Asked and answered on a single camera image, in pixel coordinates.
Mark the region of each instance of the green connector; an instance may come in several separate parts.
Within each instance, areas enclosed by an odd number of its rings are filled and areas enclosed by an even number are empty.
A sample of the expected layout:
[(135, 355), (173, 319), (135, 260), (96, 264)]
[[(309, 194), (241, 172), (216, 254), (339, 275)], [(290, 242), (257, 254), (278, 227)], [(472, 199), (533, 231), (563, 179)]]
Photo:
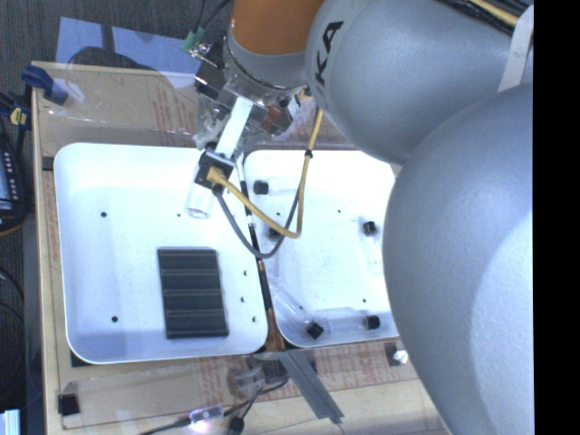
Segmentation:
[(194, 46), (197, 46), (201, 43), (201, 39), (203, 38), (203, 33), (206, 32), (204, 27), (198, 26), (196, 32), (189, 31), (188, 36), (185, 38), (183, 43), (181, 44), (181, 51), (183, 53), (189, 54), (191, 49)]

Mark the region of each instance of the white tray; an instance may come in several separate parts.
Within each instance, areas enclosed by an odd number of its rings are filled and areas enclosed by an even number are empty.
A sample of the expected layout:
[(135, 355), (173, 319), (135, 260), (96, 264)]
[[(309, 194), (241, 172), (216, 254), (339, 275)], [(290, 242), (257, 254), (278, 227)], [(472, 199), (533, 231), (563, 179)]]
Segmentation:
[[(251, 199), (282, 226), (303, 160), (303, 151), (287, 150), (260, 150), (246, 158)], [(254, 193), (257, 180), (269, 181), (267, 195)], [(285, 240), (276, 256), (265, 260), (278, 327), (289, 343), (310, 348), (398, 336), (382, 266), (376, 265), (382, 262), (382, 226), (393, 184), (391, 166), (360, 151), (314, 152), (306, 181), (303, 233), (297, 240)], [(369, 220), (379, 231), (376, 251), (362, 229)], [(262, 251), (270, 251), (275, 243), (267, 230), (256, 219)], [(325, 328), (317, 339), (285, 312), (287, 299), (276, 294), (280, 288)], [(357, 327), (372, 314), (381, 320), (378, 329)]]
[[(86, 143), (56, 155), (66, 335), (86, 362), (244, 354), (264, 344), (256, 260), (218, 205), (207, 220), (184, 212), (198, 159), (193, 149)], [(243, 207), (226, 199), (247, 232)], [(166, 338), (159, 247), (217, 250), (228, 336)]]

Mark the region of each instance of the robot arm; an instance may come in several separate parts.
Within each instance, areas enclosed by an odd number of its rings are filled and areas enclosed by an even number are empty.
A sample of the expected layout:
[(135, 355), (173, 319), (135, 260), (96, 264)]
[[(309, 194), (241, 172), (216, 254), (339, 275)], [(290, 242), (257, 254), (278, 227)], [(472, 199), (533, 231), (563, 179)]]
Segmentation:
[(519, 79), (498, 92), (528, 5), (236, 0), (198, 73), (208, 106), (198, 145), (226, 140), (226, 160), (287, 129), (288, 103), (308, 85), (352, 143), (402, 166), (385, 278), (452, 433), (535, 430), (529, 40)]

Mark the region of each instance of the gray floor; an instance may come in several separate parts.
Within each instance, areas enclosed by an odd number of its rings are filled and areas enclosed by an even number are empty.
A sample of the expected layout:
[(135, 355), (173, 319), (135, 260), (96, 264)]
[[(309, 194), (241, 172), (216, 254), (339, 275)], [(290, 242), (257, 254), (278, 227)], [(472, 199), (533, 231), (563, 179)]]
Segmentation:
[[(3, 28), (0, 53), (0, 92), (22, 93), (23, 68), (33, 60), (53, 61), (61, 17), (109, 24), (144, 33), (184, 38), (198, 15), (201, 0), (0, 0), (0, 26)], [(220, 0), (208, 0), (207, 9)], [(228, 7), (208, 28), (209, 39), (227, 27)], [(15, 128), (9, 137), (15, 145)], [(32, 188), (32, 144), (26, 138), (23, 169)], [(23, 235), (16, 232), (0, 237), (0, 267), (21, 288), (24, 278)], [(9, 283), (0, 284), (0, 302), (19, 314), (23, 303)], [(22, 408), (26, 404), (23, 327), (8, 314), (0, 312), (0, 411)]]

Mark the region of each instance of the black device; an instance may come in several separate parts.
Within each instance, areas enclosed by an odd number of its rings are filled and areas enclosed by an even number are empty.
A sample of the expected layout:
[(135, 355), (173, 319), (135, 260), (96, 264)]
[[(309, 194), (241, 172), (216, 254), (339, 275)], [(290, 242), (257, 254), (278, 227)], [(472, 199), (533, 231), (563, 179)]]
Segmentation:
[(22, 174), (7, 139), (0, 136), (0, 237), (20, 227), (25, 214)]

